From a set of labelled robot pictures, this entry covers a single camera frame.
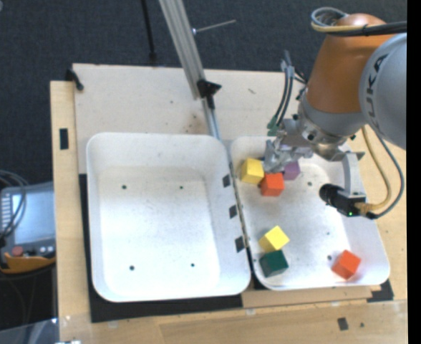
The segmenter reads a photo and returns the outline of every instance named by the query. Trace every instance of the purple cube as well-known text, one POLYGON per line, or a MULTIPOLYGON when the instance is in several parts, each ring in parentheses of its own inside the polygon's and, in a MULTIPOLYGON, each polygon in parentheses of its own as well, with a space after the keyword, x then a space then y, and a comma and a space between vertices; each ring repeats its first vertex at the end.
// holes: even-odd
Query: purple cube
POLYGON ((284 180, 293 181, 300 172, 298 161, 291 162, 284 168, 284 180))

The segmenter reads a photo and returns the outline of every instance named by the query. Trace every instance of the device screen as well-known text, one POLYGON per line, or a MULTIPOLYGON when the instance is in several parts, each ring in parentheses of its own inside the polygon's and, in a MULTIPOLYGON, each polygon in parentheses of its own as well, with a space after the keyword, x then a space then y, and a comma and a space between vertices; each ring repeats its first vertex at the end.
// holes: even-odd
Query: device screen
MULTIPOLYGON (((21 195, 12 195, 12 210, 16 211, 21 202, 21 195)), ((15 228, 15 244, 37 242, 42 239, 54 238, 54 219, 50 218, 53 211, 53 191, 31 192, 27 194, 26 208, 15 228)))

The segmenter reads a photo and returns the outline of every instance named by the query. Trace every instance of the robotic arm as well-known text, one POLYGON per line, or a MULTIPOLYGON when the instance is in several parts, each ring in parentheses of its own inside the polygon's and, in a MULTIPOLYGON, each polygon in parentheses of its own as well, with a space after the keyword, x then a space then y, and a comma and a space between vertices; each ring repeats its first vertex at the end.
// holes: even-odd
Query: robotic arm
MULTIPOLYGON (((271 124, 269 135, 276 138, 266 143, 263 165, 266 172, 279 172, 314 153, 341 161, 344 188, 324 185, 320 197, 347 216, 367 215, 358 172, 363 153, 343 152, 340 146, 368 124, 380 139, 406 149, 406 23, 385 24, 368 14, 331 8, 317 9, 312 21, 326 38, 298 114, 271 124)), ((281 68, 291 77, 288 55, 281 68)))

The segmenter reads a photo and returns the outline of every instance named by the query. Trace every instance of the wooden table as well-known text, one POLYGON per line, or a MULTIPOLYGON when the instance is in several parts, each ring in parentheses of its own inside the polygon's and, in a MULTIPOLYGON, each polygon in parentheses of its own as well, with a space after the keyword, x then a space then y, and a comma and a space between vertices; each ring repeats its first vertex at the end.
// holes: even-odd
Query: wooden table
MULTIPOLYGON (((97 121, 98 112, 92 111, 92 106, 104 105, 108 97, 122 101, 125 98, 142 108, 138 111, 142 113, 132 114, 134 125, 128 125, 129 129, 155 132, 158 124, 147 119, 149 109, 146 106, 151 104, 153 112, 158 114, 155 101, 164 100, 169 106, 175 106, 173 111, 179 109, 180 112, 181 108, 189 106, 196 116, 194 122, 183 127, 180 116, 174 120, 170 108, 163 106, 165 117, 159 114, 159 118, 168 122, 163 131, 205 133, 206 128, 200 106, 191 98, 181 69, 75 64, 74 70, 84 85, 82 92, 75 89, 73 82, 53 81, 50 85, 61 340, 77 339, 83 343, 274 343, 288 339, 293 343, 368 343, 377 338, 381 343, 407 342, 405 196, 391 213, 377 220, 391 266, 389 281, 393 300, 368 303, 367 299, 381 290, 379 286, 291 292, 249 287, 242 293, 243 307, 240 309, 91 323, 78 182, 81 171, 79 148, 82 152, 84 139, 91 129, 80 126, 77 134, 76 119, 84 115, 87 123, 97 121), (68 144, 62 143, 64 133, 68 144)), ((265 135, 266 124, 276 110, 283 90, 282 73, 205 72, 208 80, 222 85, 216 95, 222 139, 265 135)), ((107 110, 113 115, 126 111, 122 107, 107 110)), ((387 165, 389 179, 397 185, 395 168, 382 147, 373 143, 382 163, 387 165)), ((353 151, 367 150, 362 136, 357 136, 350 146, 353 151)), ((406 152, 389 147, 405 170, 406 152)), ((369 200, 383 199, 384 184, 372 159, 365 156, 359 164, 369 200)))

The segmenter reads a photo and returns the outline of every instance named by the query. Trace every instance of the gray electronic device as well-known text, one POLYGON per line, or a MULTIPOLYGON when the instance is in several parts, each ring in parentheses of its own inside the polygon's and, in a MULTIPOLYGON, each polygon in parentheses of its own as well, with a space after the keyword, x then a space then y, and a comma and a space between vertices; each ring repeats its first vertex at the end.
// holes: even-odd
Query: gray electronic device
POLYGON ((1 268, 19 273, 51 264, 56 253, 53 183, 6 187, 0 193, 1 268))

